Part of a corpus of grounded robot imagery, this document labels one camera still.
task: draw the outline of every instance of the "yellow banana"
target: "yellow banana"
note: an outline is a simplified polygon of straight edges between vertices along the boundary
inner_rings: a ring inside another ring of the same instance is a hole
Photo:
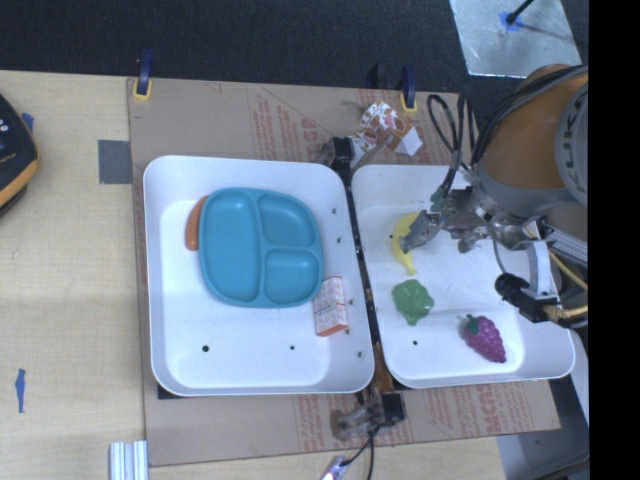
[[[411,212],[403,215],[393,228],[393,235],[391,237],[391,250],[396,260],[402,263],[410,276],[416,273],[416,269],[413,268],[413,257],[411,251],[404,253],[400,248],[400,237],[406,236],[410,231],[410,226],[413,221],[416,220],[420,212]]]

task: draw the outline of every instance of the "cardboard sheet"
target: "cardboard sheet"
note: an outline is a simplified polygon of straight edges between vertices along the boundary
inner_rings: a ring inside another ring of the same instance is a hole
[[[158,388],[150,362],[142,176],[168,154],[314,161],[333,136],[358,131],[371,103],[401,109],[398,91],[155,79],[151,97],[128,81],[146,439],[151,466],[353,449],[330,415],[358,406],[354,395],[176,398]],[[457,95],[441,94],[451,109]],[[450,153],[418,93],[403,115],[424,145],[413,157],[383,150],[376,163],[448,165]],[[444,114],[439,126],[448,130]],[[559,428],[547,381],[403,390],[407,419],[382,432],[380,446]]]

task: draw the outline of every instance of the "green leaf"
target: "green leaf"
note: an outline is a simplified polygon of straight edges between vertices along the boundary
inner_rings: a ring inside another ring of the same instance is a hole
[[[416,279],[409,279],[396,285],[391,295],[396,309],[411,326],[415,326],[418,320],[427,316],[433,307],[433,299],[429,296],[429,292]]]

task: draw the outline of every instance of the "wooden table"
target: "wooden table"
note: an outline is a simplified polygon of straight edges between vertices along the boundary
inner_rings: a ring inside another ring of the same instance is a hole
[[[0,219],[0,478],[106,479],[145,439],[131,185],[98,141],[129,140],[125,77],[0,71],[42,165]],[[14,383],[25,374],[24,412]],[[335,452],[151,468],[156,479],[315,479]],[[347,478],[366,478],[368,456]],[[373,478],[504,478],[494,438],[376,448]]]

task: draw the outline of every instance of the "blue plate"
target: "blue plate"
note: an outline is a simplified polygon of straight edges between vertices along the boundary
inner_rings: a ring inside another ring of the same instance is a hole
[[[298,306],[320,289],[318,225],[294,197],[251,188],[214,192],[202,207],[198,243],[207,286],[229,304]]]

